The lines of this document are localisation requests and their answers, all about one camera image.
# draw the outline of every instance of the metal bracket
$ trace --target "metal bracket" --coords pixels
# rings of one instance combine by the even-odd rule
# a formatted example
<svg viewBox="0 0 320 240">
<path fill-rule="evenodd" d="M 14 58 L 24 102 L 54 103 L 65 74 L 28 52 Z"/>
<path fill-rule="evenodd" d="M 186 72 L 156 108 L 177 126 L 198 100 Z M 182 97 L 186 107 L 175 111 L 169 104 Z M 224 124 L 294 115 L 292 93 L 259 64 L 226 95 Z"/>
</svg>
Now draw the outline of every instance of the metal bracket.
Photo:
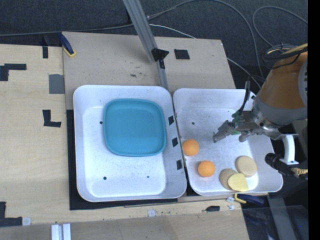
<svg viewBox="0 0 320 240">
<path fill-rule="evenodd" d="M 154 48 L 152 49 L 151 53 L 154 58 L 154 61 L 157 62 L 159 60 L 163 60 L 168 55 L 169 52 L 167 50 Z"/>
</svg>

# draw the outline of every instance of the orange ball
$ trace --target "orange ball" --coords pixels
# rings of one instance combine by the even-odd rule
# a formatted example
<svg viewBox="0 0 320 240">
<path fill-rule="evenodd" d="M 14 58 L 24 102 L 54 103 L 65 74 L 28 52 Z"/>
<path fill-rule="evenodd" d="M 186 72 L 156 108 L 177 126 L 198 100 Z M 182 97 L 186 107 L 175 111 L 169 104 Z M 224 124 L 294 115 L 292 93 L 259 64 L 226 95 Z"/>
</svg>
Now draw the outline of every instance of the orange ball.
<svg viewBox="0 0 320 240">
<path fill-rule="evenodd" d="M 192 138 L 187 139 L 183 142 L 182 149 L 185 155 L 192 157 L 199 152 L 199 143 Z"/>
<path fill-rule="evenodd" d="M 202 177 L 210 177 L 215 173 L 216 167 L 211 161 L 202 161 L 198 165 L 198 173 Z"/>
</svg>

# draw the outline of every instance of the cookie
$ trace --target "cookie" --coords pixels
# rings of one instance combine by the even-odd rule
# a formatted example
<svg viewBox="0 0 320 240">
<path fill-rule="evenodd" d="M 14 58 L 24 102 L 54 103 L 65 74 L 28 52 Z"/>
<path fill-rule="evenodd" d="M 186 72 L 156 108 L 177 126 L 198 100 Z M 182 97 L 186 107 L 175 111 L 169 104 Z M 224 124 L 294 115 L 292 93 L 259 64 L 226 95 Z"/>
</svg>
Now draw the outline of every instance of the cookie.
<svg viewBox="0 0 320 240">
<path fill-rule="evenodd" d="M 232 188 L 228 185 L 228 179 L 230 176 L 236 174 L 237 172 L 232 169 L 223 169 L 220 174 L 219 174 L 219 180 L 221 185 L 227 189 L 227 190 L 232 190 Z"/>
<path fill-rule="evenodd" d="M 229 177 L 228 185 L 235 191 L 245 192 L 249 190 L 246 177 L 242 173 L 236 173 Z"/>
<path fill-rule="evenodd" d="M 258 169 L 256 162 L 246 155 L 239 156 L 235 160 L 235 168 L 239 173 L 243 174 L 247 178 L 255 175 Z"/>
</svg>

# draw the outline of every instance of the white plastic tray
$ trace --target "white plastic tray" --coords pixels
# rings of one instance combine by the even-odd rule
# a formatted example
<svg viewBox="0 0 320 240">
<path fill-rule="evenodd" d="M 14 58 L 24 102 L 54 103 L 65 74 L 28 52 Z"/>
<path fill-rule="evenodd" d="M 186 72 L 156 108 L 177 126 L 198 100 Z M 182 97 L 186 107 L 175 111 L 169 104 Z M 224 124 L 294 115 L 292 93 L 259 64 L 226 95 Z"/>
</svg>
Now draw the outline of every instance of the white plastic tray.
<svg viewBox="0 0 320 240">
<path fill-rule="evenodd" d="M 161 107 L 167 138 L 161 153 L 129 157 L 108 150 L 103 136 L 103 110 L 114 99 L 143 99 Z M 183 156 L 172 97 L 166 89 L 83 85 L 73 94 L 73 109 L 76 184 L 82 198 L 90 202 L 171 199 L 185 192 Z"/>
<path fill-rule="evenodd" d="M 213 143 L 213 134 L 225 120 L 232 120 L 232 114 L 242 105 L 245 90 L 242 89 L 178 89 L 173 94 L 173 104 L 181 143 L 186 139 L 199 142 L 195 156 L 184 156 L 188 178 L 192 189 L 202 196 L 228 195 L 234 191 L 225 189 L 219 181 L 223 169 L 236 171 L 235 160 L 249 156 L 257 164 L 257 173 L 247 178 L 247 193 L 277 192 L 283 185 L 283 178 L 265 162 L 267 153 L 273 153 L 271 140 L 265 135 L 250 136 L 239 142 L 239 135 L 230 135 Z M 252 108 L 249 99 L 244 110 Z M 210 160 L 215 164 L 213 176 L 201 177 L 197 172 L 199 162 Z"/>
</svg>

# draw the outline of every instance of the metal pole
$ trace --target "metal pole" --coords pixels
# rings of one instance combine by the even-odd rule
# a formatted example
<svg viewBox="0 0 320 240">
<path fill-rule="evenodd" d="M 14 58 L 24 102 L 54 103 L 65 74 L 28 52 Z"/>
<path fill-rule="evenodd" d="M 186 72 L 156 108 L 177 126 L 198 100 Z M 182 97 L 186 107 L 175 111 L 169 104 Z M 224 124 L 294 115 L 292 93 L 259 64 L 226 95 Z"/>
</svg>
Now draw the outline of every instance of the metal pole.
<svg viewBox="0 0 320 240">
<path fill-rule="evenodd" d="M 134 28 L 140 38 L 146 55 L 151 63 L 156 62 L 157 73 L 160 80 L 160 85 L 168 89 L 167 76 L 163 60 L 155 59 L 152 50 L 158 49 L 154 35 L 151 32 L 150 25 L 147 21 L 140 0 L 123 0 L 123 3 L 128 11 Z"/>
</svg>

